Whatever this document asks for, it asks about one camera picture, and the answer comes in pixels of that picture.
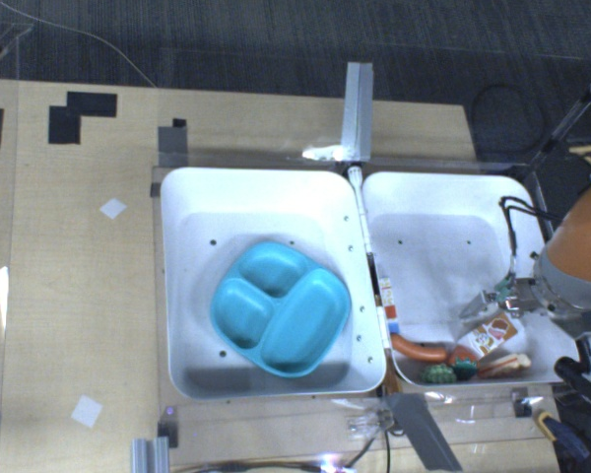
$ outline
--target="metal bracket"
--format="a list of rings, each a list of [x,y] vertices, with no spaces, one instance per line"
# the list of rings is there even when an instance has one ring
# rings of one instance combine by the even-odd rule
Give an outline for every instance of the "metal bracket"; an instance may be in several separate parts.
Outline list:
[[[28,34],[33,29],[33,25],[11,25],[3,34],[0,35],[0,61],[11,49],[17,48],[20,44],[20,38]]]
[[[167,406],[158,421],[158,437],[168,439],[169,448],[177,448],[179,444],[179,424],[175,407]]]
[[[367,409],[362,415],[349,418],[347,424],[351,439],[372,439],[380,432],[399,431],[391,410],[380,405]]]
[[[462,471],[421,394],[391,394],[385,402],[394,414],[395,429],[405,432],[427,470]]]
[[[131,473],[169,473],[168,438],[134,439],[131,442]]]
[[[515,417],[532,417],[532,407],[527,387],[512,389],[510,393]]]
[[[506,298],[499,306],[515,318],[521,317],[526,311],[540,308],[542,305],[532,291],[535,284],[534,279],[516,279],[513,296]]]
[[[543,164],[547,156],[552,150],[564,139],[567,138],[569,130],[580,119],[582,114],[587,111],[591,105],[591,84],[589,84],[587,91],[580,97],[573,107],[569,110],[566,116],[558,124],[556,129],[552,132],[552,137],[545,143],[545,145],[537,152],[536,156],[530,161],[525,176],[535,172]]]
[[[370,159],[374,73],[371,63],[349,63],[342,126],[343,162]]]

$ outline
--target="gray carpet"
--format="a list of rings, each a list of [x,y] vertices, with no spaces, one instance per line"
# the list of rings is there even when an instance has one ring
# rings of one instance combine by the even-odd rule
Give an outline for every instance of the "gray carpet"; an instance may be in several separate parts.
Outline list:
[[[524,159],[591,80],[591,0],[4,1],[104,37],[160,87],[340,97],[346,63],[371,61],[380,100],[463,104],[489,160]],[[14,21],[0,7],[0,33]],[[109,47],[45,25],[19,68],[0,64],[17,76],[145,85]]]

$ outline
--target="blue divided plate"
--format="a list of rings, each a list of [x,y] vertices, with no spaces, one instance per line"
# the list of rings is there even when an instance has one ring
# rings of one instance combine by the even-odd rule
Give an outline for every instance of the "blue divided plate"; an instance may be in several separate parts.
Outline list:
[[[344,283],[290,247],[264,241],[233,264],[213,296],[213,326],[235,350],[278,376],[311,373],[351,309]]]

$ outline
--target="white sink basin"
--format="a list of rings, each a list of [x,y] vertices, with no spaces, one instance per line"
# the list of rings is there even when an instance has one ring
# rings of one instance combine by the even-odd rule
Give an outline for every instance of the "white sink basin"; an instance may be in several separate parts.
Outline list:
[[[401,333],[449,350],[471,329],[458,315],[505,275],[509,245],[501,196],[530,201],[518,182],[498,176],[379,172],[363,196],[379,277],[391,280]],[[353,189],[327,171],[177,169],[162,186],[168,367],[191,398],[367,392],[385,358]],[[531,276],[544,241],[538,222],[514,213],[519,277]],[[215,290],[252,245],[276,241],[299,250],[348,287],[351,311],[321,364],[302,377],[259,368],[215,331]],[[519,333],[492,356],[525,353],[517,377],[463,384],[558,381],[561,356],[575,343],[540,312],[513,319]],[[419,383],[422,363],[395,354],[399,373]]]
[[[400,331],[418,343],[451,351],[472,325],[458,316],[482,289],[506,274],[510,248],[501,196],[531,203],[526,189],[510,178],[485,175],[380,172],[363,185],[379,277],[391,280]],[[531,277],[544,241],[537,220],[514,212],[517,277]],[[524,353],[529,370],[511,378],[471,379],[464,384],[555,382],[562,356],[578,359],[574,341],[541,310],[512,319],[519,333],[491,357]],[[421,362],[395,353],[399,372],[420,383]]]
[[[168,364],[194,398],[366,392],[385,359],[353,190],[326,171],[177,169],[162,186]],[[213,294],[236,259],[280,242],[335,273],[351,312],[322,363],[303,377],[266,372],[236,352],[210,320]]]

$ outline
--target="food package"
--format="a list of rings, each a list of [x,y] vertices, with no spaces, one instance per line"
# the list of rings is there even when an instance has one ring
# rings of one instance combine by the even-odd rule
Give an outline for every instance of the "food package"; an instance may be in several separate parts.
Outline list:
[[[469,331],[460,338],[457,344],[474,354],[479,360],[502,343],[508,341],[517,332],[508,316],[502,312]]]
[[[532,366],[530,358],[525,354],[508,354],[492,363],[480,364],[479,378],[499,378],[511,376],[514,372],[528,369]]]

